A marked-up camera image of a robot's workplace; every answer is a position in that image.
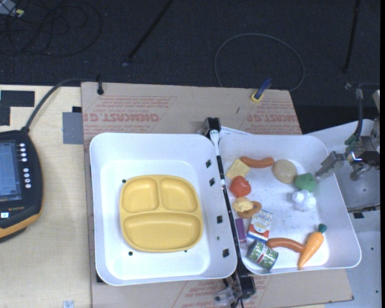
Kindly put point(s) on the orange sausage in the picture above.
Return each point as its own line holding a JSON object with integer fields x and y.
{"x": 258, "y": 162}
{"x": 284, "y": 244}

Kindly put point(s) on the green can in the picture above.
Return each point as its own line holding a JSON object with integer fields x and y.
{"x": 262, "y": 254}

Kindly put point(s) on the orange carrot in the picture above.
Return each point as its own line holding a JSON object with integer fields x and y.
{"x": 312, "y": 245}

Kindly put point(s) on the green round toy fruit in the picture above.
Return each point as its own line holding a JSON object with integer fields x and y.
{"x": 304, "y": 182}

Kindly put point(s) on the beige bread roll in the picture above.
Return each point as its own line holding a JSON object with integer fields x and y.
{"x": 284, "y": 171}

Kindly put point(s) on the yellow cheese slice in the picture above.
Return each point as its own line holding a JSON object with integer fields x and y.
{"x": 238, "y": 169}

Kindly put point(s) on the purple packet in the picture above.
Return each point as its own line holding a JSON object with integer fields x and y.
{"x": 240, "y": 231}

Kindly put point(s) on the white cauliflower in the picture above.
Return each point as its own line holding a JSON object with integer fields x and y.
{"x": 303, "y": 200}

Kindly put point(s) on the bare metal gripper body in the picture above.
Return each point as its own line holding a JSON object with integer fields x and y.
{"x": 369, "y": 159}

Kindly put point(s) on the yellow toy food piece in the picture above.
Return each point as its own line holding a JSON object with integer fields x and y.
{"x": 242, "y": 204}

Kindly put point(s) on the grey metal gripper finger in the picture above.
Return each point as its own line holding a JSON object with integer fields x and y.
{"x": 333, "y": 162}

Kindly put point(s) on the white plastic tray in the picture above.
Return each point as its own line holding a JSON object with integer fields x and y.
{"x": 276, "y": 210}
{"x": 160, "y": 149}

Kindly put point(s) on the thin black and white rod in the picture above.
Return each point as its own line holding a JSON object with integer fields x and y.
{"x": 226, "y": 197}

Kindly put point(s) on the red tomato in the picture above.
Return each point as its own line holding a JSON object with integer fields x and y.
{"x": 240, "y": 187}

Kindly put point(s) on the yellow divided plate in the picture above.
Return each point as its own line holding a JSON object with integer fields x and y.
{"x": 162, "y": 229}

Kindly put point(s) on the white and red carton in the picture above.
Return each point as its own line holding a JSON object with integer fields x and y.
{"x": 259, "y": 226}

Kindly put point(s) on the brown cardboard board red print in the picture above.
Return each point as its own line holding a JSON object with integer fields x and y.
{"x": 186, "y": 111}

